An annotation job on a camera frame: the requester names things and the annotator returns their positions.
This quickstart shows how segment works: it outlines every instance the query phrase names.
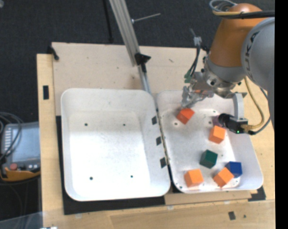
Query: emergency stop button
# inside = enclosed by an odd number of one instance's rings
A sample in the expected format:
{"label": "emergency stop button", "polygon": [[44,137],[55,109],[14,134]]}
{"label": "emergency stop button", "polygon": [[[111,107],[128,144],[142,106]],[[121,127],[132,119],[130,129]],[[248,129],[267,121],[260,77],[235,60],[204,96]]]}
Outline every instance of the emergency stop button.
{"label": "emergency stop button", "polygon": [[18,168],[18,164],[16,164],[16,163],[12,163],[10,165],[10,170],[17,170],[17,168]]}

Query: cube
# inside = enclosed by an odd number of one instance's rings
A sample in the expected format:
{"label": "cube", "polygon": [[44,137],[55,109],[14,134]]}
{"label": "cube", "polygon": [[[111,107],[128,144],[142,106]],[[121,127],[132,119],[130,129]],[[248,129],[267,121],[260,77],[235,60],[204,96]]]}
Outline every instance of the cube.
{"label": "cube", "polygon": [[200,169],[189,170],[184,174],[184,180],[187,187],[195,187],[200,185],[204,178]]}
{"label": "cube", "polygon": [[210,130],[209,140],[219,144],[224,140],[224,136],[225,129],[220,126],[214,125],[214,127]]}
{"label": "cube", "polygon": [[223,187],[233,178],[234,175],[229,171],[227,167],[224,167],[221,171],[218,172],[216,176],[213,177],[213,180],[218,184],[218,186]]}
{"label": "cube", "polygon": [[186,124],[195,112],[190,108],[181,109],[181,111],[176,116],[183,124]]}
{"label": "cube", "polygon": [[206,149],[201,155],[199,164],[207,168],[212,168],[217,161],[218,154],[214,153],[211,150]]}
{"label": "cube", "polygon": [[243,174],[240,162],[230,161],[225,165],[225,167],[227,167],[228,170],[234,175],[234,178],[238,178]]}

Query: white tray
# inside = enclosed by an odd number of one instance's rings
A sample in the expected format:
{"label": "white tray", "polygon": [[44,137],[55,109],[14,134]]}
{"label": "white tray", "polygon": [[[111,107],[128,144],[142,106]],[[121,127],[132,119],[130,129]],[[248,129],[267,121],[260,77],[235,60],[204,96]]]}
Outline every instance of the white tray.
{"label": "white tray", "polygon": [[[220,144],[208,140],[214,117],[222,113],[234,115],[233,100],[215,95],[197,102],[192,108],[195,114],[186,125],[176,118],[181,100],[182,91],[164,91],[157,95],[160,124],[172,179],[177,189],[183,193],[198,193],[260,188],[263,175],[248,134],[235,134],[227,129],[225,139]],[[217,162],[211,169],[199,164],[206,149],[218,154]],[[213,177],[229,161],[241,162],[243,174],[220,188]],[[203,174],[204,182],[196,187],[187,187],[184,174],[198,168]]]}
{"label": "white tray", "polygon": [[170,188],[153,97],[143,90],[66,90],[64,184],[78,201],[158,197]]}

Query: dark green block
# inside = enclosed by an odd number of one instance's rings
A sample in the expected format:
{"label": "dark green block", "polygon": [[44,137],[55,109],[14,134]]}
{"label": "dark green block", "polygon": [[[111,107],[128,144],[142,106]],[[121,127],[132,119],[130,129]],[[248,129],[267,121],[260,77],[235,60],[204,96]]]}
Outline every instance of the dark green block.
{"label": "dark green block", "polygon": [[212,168],[217,161],[218,154],[206,149],[205,152],[201,155],[200,165],[207,168]]}

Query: red-orange block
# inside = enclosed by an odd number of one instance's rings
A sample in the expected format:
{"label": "red-orange block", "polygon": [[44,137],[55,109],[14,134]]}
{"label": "red-orange block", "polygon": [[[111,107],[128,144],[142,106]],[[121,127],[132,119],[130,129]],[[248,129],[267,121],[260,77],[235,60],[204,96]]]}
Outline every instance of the red-orange block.
{"label": "red-orange block", "polygon": [[184,174],[184,180],[187,187],[200,185],[204,179],[200,169],[189,170]]}
{"label": "red-orange block", "polygon": [[181,109],[177,115],[177,119],[180,120],[183,124],[186,124],[195,112],[190,108]]}
{"label": "red-orange block", "polygon": [[233,177],[234,175],[229,171],[229,169],[224,167],[216,176],[213,177],[213,180],[218,184],[218,186],[223,187],[232,180]]}
{"label": "red-orange block", "polygon": [[214,127],[210,130],[209,140],[214,143],[221,143],[224,140],[225,129],[214,125]]}

